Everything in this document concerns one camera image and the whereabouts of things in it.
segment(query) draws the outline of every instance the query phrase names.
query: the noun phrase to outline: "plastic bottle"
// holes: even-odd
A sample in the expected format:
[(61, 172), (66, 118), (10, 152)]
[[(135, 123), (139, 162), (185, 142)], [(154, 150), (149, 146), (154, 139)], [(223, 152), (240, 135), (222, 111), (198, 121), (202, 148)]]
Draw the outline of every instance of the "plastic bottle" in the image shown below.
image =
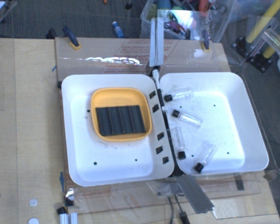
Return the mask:
[(190, 98), (193, 97), (193, 91), (191, 88), (181, 88), (178, 90), (172, 91), (170, 94), (164, 96), (164, 100), (166, 102), (182, 99), (182, 98)]
[(116, 21), (112, 23), (114, 27), (114, 32), (116, 33), (118, 38), (125, 38), (125, 35), (123, 34), (123, 31), (121, 30), (121, 27), (117, 24)]
[(182, 135), (182, 128), (181, 127), (175, 127), (171, 129), (171, 137), (173, 140), (173, 145), (175, 148), (175, 152), (177, 153), (178, 159), (182, 160), (186, 158), (186, 145), (183, 139)]
[(200, 128), (200, 126), (202, 125), (202, 120), (191, 116), (187, 111), (173, 109), (172, 111), (169, 112), (171, 116), (179, 119), (180, 121), (193, 124), (198, 128)]
[(218, 148), (216, 145), (204, 141), (198, 151), (197, 164), (194, 167), (195, 171), (201, 173), (202, 169), (212, 160), (217, 150)]

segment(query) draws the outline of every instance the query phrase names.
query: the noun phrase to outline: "white tray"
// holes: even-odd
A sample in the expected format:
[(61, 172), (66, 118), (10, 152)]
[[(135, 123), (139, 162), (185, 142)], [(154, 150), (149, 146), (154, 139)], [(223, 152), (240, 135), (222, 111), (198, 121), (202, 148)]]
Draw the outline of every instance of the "white tray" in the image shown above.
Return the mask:
[(205, 140), (216, 144), (218, 151), (201, 174), (227, 174), (259, 171), (269, 159), (243, 80), (231, 72), (170, 73), (161, 77), (164, 94), (190, 87), (191, 99), (171, 101), (165, 107), (189, 111), (203, 124), (199, 129), (168, 115), (170, 128), (181, 126), (187, 142), (186, 159), (177, 159), (180, 169), (196, 175), (199, 145)]
[[(131, 87), (147, 99), (152, 116), (151, 133), (137, 141), (105, 141), (96, 135), (91, 120), (91, 95), (107, 87)], [(145, 75), (73, 75), (62, 82), (63, 113), (69, 173), (81, 186), (165, 178), (174, 162), (154, 82)], [(159, 110), (152, 112), (156, 104)], [(158, 134), (164, 137), (158, 140)]]

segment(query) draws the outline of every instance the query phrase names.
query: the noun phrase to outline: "blue cup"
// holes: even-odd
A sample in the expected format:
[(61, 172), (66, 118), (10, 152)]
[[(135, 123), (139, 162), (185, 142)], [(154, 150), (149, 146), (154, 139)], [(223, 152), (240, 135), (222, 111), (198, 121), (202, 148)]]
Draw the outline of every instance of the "blue cup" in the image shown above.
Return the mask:
[(158, 0), (158, 9), (171, 9), (170, 0)]

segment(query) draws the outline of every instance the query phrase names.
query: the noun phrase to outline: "clear plastic tube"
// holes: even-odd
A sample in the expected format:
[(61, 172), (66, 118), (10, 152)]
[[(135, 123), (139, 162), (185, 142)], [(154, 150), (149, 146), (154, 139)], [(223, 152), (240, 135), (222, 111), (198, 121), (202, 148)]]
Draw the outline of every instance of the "clear plastic tube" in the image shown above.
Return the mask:
[(202, 125), (201, 119), (197, 119), (191, 116), (187, 111), (173, 109), (172, 111), (170, 111), (170, 115), (179, 119), (180, 121), (193, 124), (198, 128), (200, 128), (200, 126)]
[(198, 151), (197, 164), (194, 167), (195, 171), (201, 173), (202, 169), (212, 160), (217, 150), (218, 148), (215, 144), (204, 141)]
[(166, 102), (170, 102), (176, 99), (190, 98), (193, 97), (193, 90), (191, 88), (181, 88), (178, 90), (174, 90), (169, 94), (164, 96), (164, 100)]
[(175, 153), (177, 154), (178, 159), (182, 160), (186, 158), (186, 144), (183, 139), (182, 135), (182, 128), (181, 127), (174, 127), (171, 129), (171, 137), (172, 142), (175, 148)]

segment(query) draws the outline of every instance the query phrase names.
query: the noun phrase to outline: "yellow tray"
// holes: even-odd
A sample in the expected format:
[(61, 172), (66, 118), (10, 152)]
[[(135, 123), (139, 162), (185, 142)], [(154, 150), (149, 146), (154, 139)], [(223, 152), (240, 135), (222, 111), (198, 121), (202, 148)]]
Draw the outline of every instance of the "yellow tray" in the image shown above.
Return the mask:
[[(145, 126), (144, 133), (130, 133), (119, 135), (103, 136), (99, 132), (98, 117), (96, 108), (139, 105), (143, 123)], [(96, 134), (106, 140), (113, 142), (124, 142), (140, 140), (148, 136), (152, 130), (152, 121), (147, 100), (142, 92), (134, 88), (103, 88), (96, 90), (91, 97), (91, 115), (94, 130)]]

